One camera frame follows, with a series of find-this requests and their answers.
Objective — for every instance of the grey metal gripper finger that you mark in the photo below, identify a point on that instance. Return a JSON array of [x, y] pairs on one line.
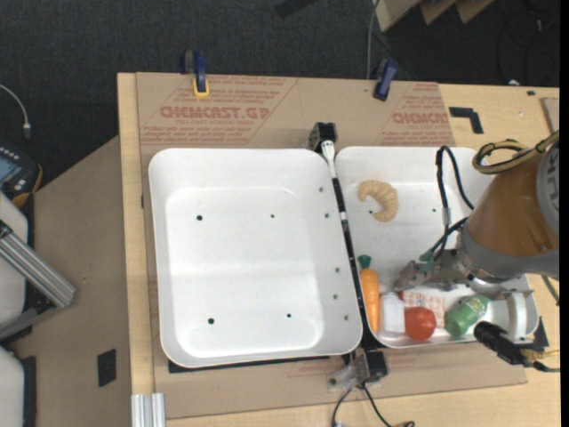
[[415, 267], [409, 281]]

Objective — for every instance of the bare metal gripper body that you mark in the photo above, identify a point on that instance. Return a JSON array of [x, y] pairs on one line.
[[449, 268]]

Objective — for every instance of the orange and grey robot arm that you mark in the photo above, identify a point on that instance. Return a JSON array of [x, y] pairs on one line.
[[511, 220]]

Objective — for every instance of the white and orange packet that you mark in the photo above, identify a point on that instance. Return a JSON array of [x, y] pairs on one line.
[[429, 301]]

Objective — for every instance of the white plastic tray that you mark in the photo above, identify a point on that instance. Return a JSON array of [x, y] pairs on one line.
[[249, 256], [413, 234]]

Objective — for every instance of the small white bottle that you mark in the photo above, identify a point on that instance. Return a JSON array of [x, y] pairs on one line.
[[393, 313]]

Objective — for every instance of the orange carrot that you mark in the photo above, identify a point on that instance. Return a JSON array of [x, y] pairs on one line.
[[370, 292]]

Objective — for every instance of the red tomato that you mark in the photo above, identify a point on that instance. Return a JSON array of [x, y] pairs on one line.
[[419, 324]]

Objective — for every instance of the green capped bottle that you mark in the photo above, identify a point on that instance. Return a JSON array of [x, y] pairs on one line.
[[464, 316]]

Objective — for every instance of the beige croissant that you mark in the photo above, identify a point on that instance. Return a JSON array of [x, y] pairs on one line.
[[386, 198]]

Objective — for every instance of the thin black and white rod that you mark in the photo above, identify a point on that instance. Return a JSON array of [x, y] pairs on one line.
[[343, 211]]

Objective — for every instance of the brown cardboard board red print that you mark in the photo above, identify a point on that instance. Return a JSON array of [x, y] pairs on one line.
[[275, 105]]

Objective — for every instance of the black cylinder on white bracket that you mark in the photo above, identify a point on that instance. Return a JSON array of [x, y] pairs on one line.
[[498, 338]]

